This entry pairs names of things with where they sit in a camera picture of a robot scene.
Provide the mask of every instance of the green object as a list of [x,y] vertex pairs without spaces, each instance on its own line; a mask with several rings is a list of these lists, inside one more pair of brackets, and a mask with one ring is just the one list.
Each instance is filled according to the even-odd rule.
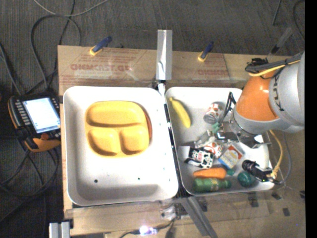
[[241,184],[241,186],[245,188],[250,187],[255,180],[255,177],[246,171],[242,171],[238,174],[238,181]]
[[194,180],[194,191],[211,192],[222,188],[231,188],[231,181],[216,178],[196,178]]
[[227,175],[233,176],[233,174],[234,174],[234,170],[233,169],[228,169],[227,170]]

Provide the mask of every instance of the yellow cable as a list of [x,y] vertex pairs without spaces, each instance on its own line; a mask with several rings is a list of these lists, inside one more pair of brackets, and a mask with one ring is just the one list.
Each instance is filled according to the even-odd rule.
[[300,60],[296,60],[296,61],[290,62],[290,63],[288,63],[288,64],[283,64],[283,65],[280,65],[280,66],[277,66],[277,67],[273,67],[273,68],[271,68],[271,69],[267,69],[267,70],[261,71],[261,72],[259,72],[259,73],[250,73],[250,72],[249,72],[249,75],[250,75],[251,77],[262,76],[262,75],[267,74],[267,73],[269,73],[269,72],[271,72],[271,71],[274,71],[274,70],[283,68],[283,67],[285,67],[286,65],[291,65],[291,64],[296,63],[296,62],[299,62],[299,61],[300,61]]
[[279,166],[281,165],[281,162],[282,162],[282,158],[283,158],[283,147],[282,147],[282,144],[281,142],[279,141],[279,139],[276,137],[276,135],[274,134],[274,132],[270,129],[269,130],[270,133],[272,134],[272,136],[275,138],[276,142],[278,143],[278,146],[279,146],[279,149],[280,149],[280,156],[279,156],[279,160],[275,166],[275,168],[273,169],[272,171],[272,174],[271,174],[271,177],[273,177],[275,179],[276,175],[277,175],[277,172],[279,170]]

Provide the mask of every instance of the orange carrot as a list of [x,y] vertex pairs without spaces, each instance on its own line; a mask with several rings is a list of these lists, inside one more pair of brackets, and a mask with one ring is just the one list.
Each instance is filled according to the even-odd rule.
[[193,172],[195,178],[218,178],[224,179],[227,170],[222,167],[214,167],[209,169],[201,169]]

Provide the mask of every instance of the banana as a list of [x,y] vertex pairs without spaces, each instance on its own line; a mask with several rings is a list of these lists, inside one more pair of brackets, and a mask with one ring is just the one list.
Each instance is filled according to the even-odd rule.
[[173,99],[172,97],[169,98],[169,101],[171,101],[172,106],[176,111],[177,115],[179,116],[180,120],[182,121],[183,125],[186,128],[189,128],[191,126],[191,121],[182,103],[178,100]]

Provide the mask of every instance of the gray floor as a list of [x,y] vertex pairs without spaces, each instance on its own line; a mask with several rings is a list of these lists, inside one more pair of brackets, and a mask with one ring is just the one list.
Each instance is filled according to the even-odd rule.
[[[68,15],[73,0],[37,0],[56,14]],[[79,14],[104,0],[75,0],[73,14]],[[108,2],[73,16],[66,24],[64,17],[50,15],[33,0],[0,0],[0,44],[9,69],[21,94],[39,93],[43,84],[40,67],[31,49],[36,53],[45,75],[55,70],[57,44],[63,36],[63,45],[93,46],[107,36],[113,41],[109,47],[152,49],[157,47],[157,30],[173,30],[173,50],[199,52],[214,41],[215,53],[267,55],[284,31],[290,27],[293,34],[277,55],[292,56],[305,48],[305,2],[282,0],[272,24],[279,0],[109,0]],[[55,74],[51,88],[58,90]],[[0,62],[0,180],[8,178],[23,158],[23,151],[14,139],[13,127],[6,102],[17,94],[3,62]],[[48,154],[31,155],[48,179],[54,165]],[[31,193],[40,186],[29,160],[21,174],[10,183],[16,191]],[[43,197],[23,204],[0,223],[0,237],[42,237],[44,215],[47,222],[62,220],[61,171],[46,192],[47,212]],[[0,193],[0,220],[21,203],[21,199]]]

